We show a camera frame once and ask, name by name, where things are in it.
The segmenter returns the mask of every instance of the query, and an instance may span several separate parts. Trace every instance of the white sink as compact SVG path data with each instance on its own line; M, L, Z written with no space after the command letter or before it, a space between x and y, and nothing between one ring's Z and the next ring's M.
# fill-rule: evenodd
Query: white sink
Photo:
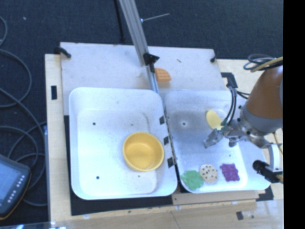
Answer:
M160 96L151 90L74 89L69 97L71 184L82 199L167 196L177 187L168 130ZM162 165L136 172L125 163L122 145L127 136L144 131L164 147Z
M204 183L200 188L190 190L182 181L186 190L192 193L263 190L270 185L252 168L255 160L265 161L265 157L262 150L249 141L229 147L229 139L223 138L208 148L203 145L212 131L205 114L215 110L224 119L231 105L229 91L172 91L164 97L164 104L180 175L189 170L199 171L203 164L211 164L218 170L216 183ZM238 98L238 105L244 105L244 99ZM222 164L235 164L240 180L227 182L220 169Z

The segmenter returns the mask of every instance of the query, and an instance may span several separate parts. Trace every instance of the plastic bowl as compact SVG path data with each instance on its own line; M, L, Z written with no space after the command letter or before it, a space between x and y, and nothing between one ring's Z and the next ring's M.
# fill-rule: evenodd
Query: plastic bowl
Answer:
M127 165L135 171L152 171L163 162L164 149L152 134L135 132L123 144L123 155Z

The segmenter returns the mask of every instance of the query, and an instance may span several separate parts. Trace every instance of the dark carpet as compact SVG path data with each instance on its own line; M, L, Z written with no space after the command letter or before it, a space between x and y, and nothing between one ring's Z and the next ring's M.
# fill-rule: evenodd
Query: dark carpet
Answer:
M143 24L150 46L212 48L220 59L246 59L252 53L283 55L284 0L136 0L142 18L170 13ZM8 35L0 49L17 55L32 76L22 104L37 122L46 121L44 55L60 42L119 43L120 31L113 0L0 0L0 16ZM131 44L124 19L125 43ZM0 39L5 26L0 21ZM29 87L28 75L18 60L0 52L0 88L21 100ZM0 92L0 105L13 103ZM0 126L29 130L36 125L20 104L0 106ZM31 132L39 152L44 143L38 128ZM8 156L20 133L0 132L0 154ZM11 154L17 159L34 152L24 138ZM33 180L43 169L43 156L33 167ZM32 157L23 160L31 164ZM45 173L26 194L29 201L46 202ZM46 207L21 202L0 226L48 221Z

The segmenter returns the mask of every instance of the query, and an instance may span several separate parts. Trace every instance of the white tray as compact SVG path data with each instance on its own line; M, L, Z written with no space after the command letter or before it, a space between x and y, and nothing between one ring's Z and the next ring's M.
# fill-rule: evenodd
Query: white tray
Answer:
M218 170L216 183L204 182L200 188L190 190L182 181L186 190L192 193L263 190L270 185L252 168L255 160L265 161L265 157L251 142L241 141L235 147L229 147L229 139L223 138L208 148L203 145L212 131L205 114L215 110L224 119L231 105L229 91L172 91L165 96L164 104L180 175L188 170L199 171L203 164L211 164ZM238 98L237 104L244 105L244 100ZM227 182L220 169L222 164L235 164L240 180Z
M137 131L169 134L160 96L151 90L82 87L69 97L71 184L82 199L167 196L177 187L175 167L168 166L172 149L163 145L162 165L136 172L125 163L122 144Z

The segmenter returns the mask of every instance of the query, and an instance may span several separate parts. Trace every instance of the black clamp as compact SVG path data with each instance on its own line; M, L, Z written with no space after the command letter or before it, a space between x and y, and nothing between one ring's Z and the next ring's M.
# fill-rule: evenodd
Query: black clamp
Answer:
M231 86L232 88L238 88L235 77L232 73L221 72L221 77L227 78L228 84L227 87Z
M252 167L258 174L264 176L271 183L281 182L279 177L283 175L282 170L272 170L266 162L260 160L254 161Z
M149 54L149 53L145 53L143 54L143 58L144 58L144 62L145 65L149 65L150 71L152 73L154 73L154 63L156 63L158 61L158 59L160 59L160 57Z
M64 54L67 58L71 58L71 54L69 54L64 48L62 47L55 47L54 48L54 54Z

